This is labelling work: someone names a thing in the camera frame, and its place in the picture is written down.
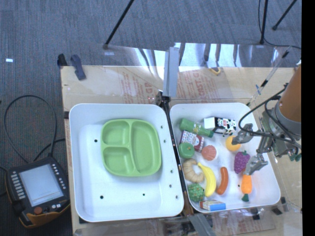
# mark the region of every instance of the white plastic tray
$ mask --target white plastic tray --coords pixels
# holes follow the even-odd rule
[[[179,145],[181,130],[179,124],[182,118],[187,118],[192,121],[196,121],[203,124],[203,119],[208,117],[220,117],[234,119],[237,123],[237,129],[235,135],[239,131],[238,122],[240,118],[250,111],[250,108],[242,103],[204,103],[204,104],[178,104],[174,105],[170,110],[170,118],[173,126],[173,132],[175,136],[176,145]],[[243,121],[242,126],[246,123],[253,124],[253,131],[257,131],[258,127],[255,122],[253,114],[249,114]],[[204,200],[218,200],[225,202],[226,210],[241,209],[249,207],[260,207],[268,206],[277,203],[280,199],[280,188],[275,177],[273,168],[268,163],[267,166],[263,167],[259,171],[256,171],[252,175],[252,193],[249,194],[249,202],[241,200],[243,193],[241,191],[241,173],[236,174],[234,172],[234,157],[235,153],[230,152],[225,146],[225,140],[228,136],[222,134],[214,134],[212,138],[205,138],[204,145],[213,145],[217,149],[218,157],[213,161],[205,160],[201,153],[195,152],[193,158],[197,162],[210,167],[217,180],[217,187],[221,182],[220,168],[225,166],[229,174],[229,183],[227,190],[223,195],[219,195],[216,192]],[[255,155],[256,149],[259,146],[260,137],[253,137],[248,143],[242,144],[240,151],[246,150],[248,154]],[[268,156],[264,154],[264,159],[269,161]],[[202,172],[201,169],[193,165],[196,173]],[[185,180],[186,186],[192,182]],[[200,183],[202,187],[205,187],[206,180]],[[209,213],[210,211],[199,207],[198,202],[190,200],[191,205],[199,212]]]
[[[157,130],[162,164],[153,175],[121,177],[102,162],[100,134],[111,119],[138,118]],[[149,104],[78,104],[69,113],[75,207],[88,222],[170,217],[184,207],[164,110]]]

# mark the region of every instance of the toy ketchup packet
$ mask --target toy ketchup packet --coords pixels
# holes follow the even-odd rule
[[[193,145],[195,151],[201,152],[202,146],[203,146],[203,140],[204,138],[199,135],[190,133],[188,131],[183,131],[181,139],[180,139],[180,143],[190,143]]]

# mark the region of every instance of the toy sausage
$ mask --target toy sausage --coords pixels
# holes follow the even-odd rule
[[[227,184],[228,184],[228,172],[227,172],[227,168],[226,167],[221,167],[220,168],[220,172],[221,172],[221,184],[217,189],[217,193],[219,195],[222,195],[226,188],[227,188]]]

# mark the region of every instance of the orange carrot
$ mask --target orange carrot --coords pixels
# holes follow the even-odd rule
[[[244,202],[249,201],[248,194],[252,192],[252,176],[243,174],[243,179],[241,183],[241,190],[244,193],[244,196],[242,197],[242,200]]]
[[[228,172],[227,172],[227,168],[226,167],[221,167],[220,169],[221,172],[221,184],[217,189],[217,193],[219,195],[222,195],[226,188],[227,188],[227,184],[228,184]]]

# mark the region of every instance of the yellow lemon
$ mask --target yellow lemon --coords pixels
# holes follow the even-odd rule
[[[241,144],[236,144],[236,145],[232,144],[233,137],[235,136],[229,136],[225,141],[225,146],[229,151],[237,151],[241,147]]]

